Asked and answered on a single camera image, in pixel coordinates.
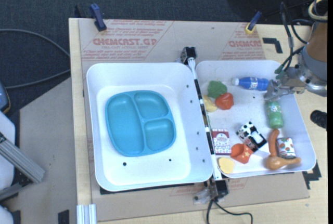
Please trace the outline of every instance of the table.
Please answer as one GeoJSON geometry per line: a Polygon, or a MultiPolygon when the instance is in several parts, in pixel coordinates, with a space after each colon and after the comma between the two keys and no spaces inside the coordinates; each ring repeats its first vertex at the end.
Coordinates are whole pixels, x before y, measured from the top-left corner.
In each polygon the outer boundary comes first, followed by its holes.
{"type": "MultiPolygon", "coordinates": [[[[310,29],[299,27],[300,36],[306,38],[310,29]]],[[[257,31],[262,43],[266,59],[284,61],[287,57],[288,43],[282,25],[257,25],[257,31]],[[275,48],[270,44],[264,44],[263,37],[277,38],[280,41],[283,55],[277,55],[275,48]]],[[[85,107],[82,96],[82,63],[80,49],[79,19],[69,19],[71,76],[73,96],[73,119],[75,139],[76,161],[76,185],[79,205],[92,203],[91,182],[89,175],[88,150],[86,140],[85,107]]],[[[327,112],[327,98],[305,92],[297,95],[297,102],[302,113],[306,128],[311,137],[313,148],[317,155],[317,161],[322,177],[319,181],[312,181],[309,190],[310,198],[285,202],[272,202],[257,205],[239,206],[228,208],[231,212],[250,212],[256,223],[281,223],[290,219],[296,223],[328,223],[328,175],[327,175],[327,132],[310,121],[310,114],[318,109],[327,112]]],[[[187,213],[149,216],[135,219],[137,223],[205,223],[206,211],[199,210],[187,213]]],[[[219,209],[211,211],[210,221],[216,223],[225,221],[231,223],[249,223],[248,216],[226,215],[219,209]]],[[[133,219],[121,219],[106,221],[103,223],[133,223],[133,219]]]]}

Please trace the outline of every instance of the blue plate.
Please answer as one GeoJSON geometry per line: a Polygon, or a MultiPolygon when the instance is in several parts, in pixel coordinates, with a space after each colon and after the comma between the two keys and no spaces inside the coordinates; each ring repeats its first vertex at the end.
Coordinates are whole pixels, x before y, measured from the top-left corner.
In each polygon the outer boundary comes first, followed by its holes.
{"type": "Polygon", "coordinates": [[[110,139],[125,156],[142,156],[169,148],[176,139],[174,119],[165,98],[154,91],[112,96],[105,107],[110,139]]]}

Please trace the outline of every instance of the green bottle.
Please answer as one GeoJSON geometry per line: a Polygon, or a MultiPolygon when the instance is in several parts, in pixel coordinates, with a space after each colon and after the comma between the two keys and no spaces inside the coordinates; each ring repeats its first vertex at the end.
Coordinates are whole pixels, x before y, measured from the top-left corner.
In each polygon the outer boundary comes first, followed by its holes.
{"type": "Polygon", "coordinates": [[[279,129],[283,127],[281,107],[277,101],[270,101],[266,104],[266,111],[270,128],[279,129]]]}

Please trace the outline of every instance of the blue bottle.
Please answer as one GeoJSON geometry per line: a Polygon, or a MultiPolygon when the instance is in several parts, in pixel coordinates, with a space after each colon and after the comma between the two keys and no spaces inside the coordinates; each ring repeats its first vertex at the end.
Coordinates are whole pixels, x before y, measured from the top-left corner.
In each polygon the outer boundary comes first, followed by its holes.
{"type": "Polygon", "coordinates": [[[269,80],[265,78],[243,77],[233,78],[233,85],[240,85],[245,89],[266,91],[269,80]]]}

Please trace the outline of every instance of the toy tomato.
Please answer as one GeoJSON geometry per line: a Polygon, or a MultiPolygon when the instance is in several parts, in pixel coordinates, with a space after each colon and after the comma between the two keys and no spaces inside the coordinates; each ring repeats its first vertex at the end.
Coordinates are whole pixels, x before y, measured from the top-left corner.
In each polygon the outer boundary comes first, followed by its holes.
{"type": "Polygon", "coordinates": [[[222,110],[228,110],[234,105],[234,97],[231,93],[224,93],[216,98],[215,104],[222,110]]]}

